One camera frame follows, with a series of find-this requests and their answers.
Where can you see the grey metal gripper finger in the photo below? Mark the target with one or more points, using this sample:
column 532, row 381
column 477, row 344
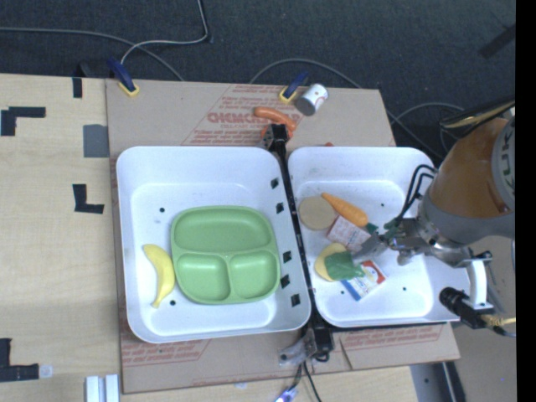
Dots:
column 370, row 246

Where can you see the yellow toy fruit slice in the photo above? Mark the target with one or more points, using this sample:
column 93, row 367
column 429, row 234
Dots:
column 321, row 264

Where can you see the brown cardboard board red print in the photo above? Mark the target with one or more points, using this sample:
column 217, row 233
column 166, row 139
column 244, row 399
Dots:
column 176, row 111

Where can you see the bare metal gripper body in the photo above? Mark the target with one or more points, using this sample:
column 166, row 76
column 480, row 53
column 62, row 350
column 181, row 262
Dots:
column 423, row 241

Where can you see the orange sausage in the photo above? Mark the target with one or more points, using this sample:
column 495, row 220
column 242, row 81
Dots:
column 274, row 114

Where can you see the white plastic tray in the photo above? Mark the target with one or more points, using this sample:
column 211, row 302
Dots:
column 377, row 174
column 146, row 207

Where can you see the pink and white carton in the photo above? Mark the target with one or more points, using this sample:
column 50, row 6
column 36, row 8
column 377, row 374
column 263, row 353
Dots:
column 345, row 233

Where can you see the round tan biscuit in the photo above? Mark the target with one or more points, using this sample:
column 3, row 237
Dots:
column 314, row 214

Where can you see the orange carrot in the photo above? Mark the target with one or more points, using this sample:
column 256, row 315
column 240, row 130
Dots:
column 345, row 209

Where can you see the green broccoli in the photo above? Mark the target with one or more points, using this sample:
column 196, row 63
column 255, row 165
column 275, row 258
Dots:
column 343, row 266

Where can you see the white red blue packet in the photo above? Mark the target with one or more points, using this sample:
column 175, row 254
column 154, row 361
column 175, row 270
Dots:
column 366, row 281

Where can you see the yellow banana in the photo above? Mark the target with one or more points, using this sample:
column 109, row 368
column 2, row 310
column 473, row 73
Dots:
column 163, row 268

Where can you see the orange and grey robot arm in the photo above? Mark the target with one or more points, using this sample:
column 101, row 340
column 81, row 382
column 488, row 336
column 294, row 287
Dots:
column 469, row 182

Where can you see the green divided plate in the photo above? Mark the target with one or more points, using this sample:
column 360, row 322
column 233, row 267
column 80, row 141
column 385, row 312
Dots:
column 222, row 228

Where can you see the black cylinder on white bracket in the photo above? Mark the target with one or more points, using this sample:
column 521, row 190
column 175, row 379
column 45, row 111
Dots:
column 478, row 281

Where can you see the white can with red print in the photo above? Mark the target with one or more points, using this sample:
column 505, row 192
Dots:
column 314, row 98

